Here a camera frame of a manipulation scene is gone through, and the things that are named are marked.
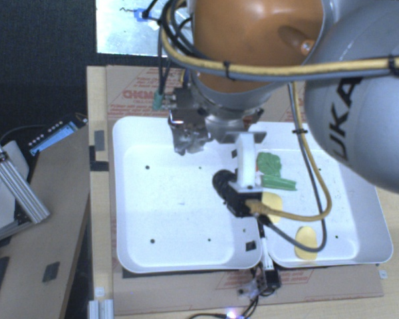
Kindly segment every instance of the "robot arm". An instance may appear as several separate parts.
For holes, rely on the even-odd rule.
[[[259,119],[276,88],[307,80],[305,111],[322,148],[399,193],[399,1],[197,0],[193,26],[198,53],[192,56],[204,65],[170,51],[175,37],[169,42],[164,33],[162,39],[169,57],[191,73],[170,111],[178,153],[199,151],[210,140],[235,142],[233,134],[248,130],[247,119]],[[384,58],[385,67],[331,72],[327,65],[320,74],[285,73],[368,58]],[[218,76],[210,60],[221,63]],[[276,67],[280,75],[237,74],[237,65],[252,72]]]

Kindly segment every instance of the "green object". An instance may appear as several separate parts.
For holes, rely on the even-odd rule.
[[[273,155],[270,152],[260,152],[257,156],[257,167],[265,175],[281,176],[282,164],[278,155]]]
[[[280,178],[273,175],[263,175],[261,177],[261,186],[264,188],[282,189],[282,190],[297,190],[295,188],[295,181],[290,179]]]
[[[164,99],[164,94],[159,94],[158,90],[154,93],[154,101],[152,103],[152,109],[154,111],[161,110],[162,100]]]

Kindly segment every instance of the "white tray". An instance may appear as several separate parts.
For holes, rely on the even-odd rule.
[[[317,213],[311,182],[290,123],[258,123],[266,131],[257,151],[281,158],[281,176],[294,179],[297,191],[273,189],[284,210]],[[281,266],[330,266],[382,263],[392,255],[392,242],[371,184],[340,166],[307,135],[332,195],[327,217],[328,241],[315,261],[303,261],[291,244],[266,229],[267,250]],[[234,144],[208,143],[203,152],[174,153],[172,133],[161,118],[127,117],[113,130],[116,174],[117,253],[132,272],[250,268],[258,263],[261,244],[254,218],[235,218],[215,192],[211,179],[221,169],[234,171]],[[321,194],[323,206],[324,195]],[[282,219],[277,226],[295,237],[297,221]],[[307,223],[317,232],[321,223]],[[248,243],[257,248],[246,250]]]

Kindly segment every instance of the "dark background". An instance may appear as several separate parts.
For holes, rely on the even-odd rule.
[[[0,0],[0,137],[15,127],[86,114],[86,67],[107,64],[154,66],[156,59],[97,54],[95,0]],[[18,132],[9,139],[28,137]],[[87,242],[68,319],[86,318]]]

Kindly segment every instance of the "black lettering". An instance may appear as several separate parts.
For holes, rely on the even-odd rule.
[[[340,136],[345,136],[346,132],[344,130],[340,129],[340,125],[343,124],[345,121],[347,121],[347,116],[348,112],[343,114],[341,117],[337,115],[337,112],[335,110],[334,103],[331,106],[331,114],[332,118],[334,119],[335,124],[330,123],[330,129],[338,133]]]
[[[337,93],[343,99],[343,102],[347,105],[348,108],[350,108],[350,105],[352,104],[352,92],[355,87],[355,85],[360,84],[362,81],[362,77],[355,77],[355,78],[344,78],[340,80],[340,84],[338,85],[337,88]],[[344,90],[344,86],[348,86],[347,92]]]
[[[334,135],[330,135],[330,139],[332,141],[336,142],[342,149],[342,153],[340,153],[336,150],[333,150],[334,154],[336,154],[342,160],[347,161],[347,152],[346,152],[346,147],[344,146],[344,143],[339,138],[335,137]]]

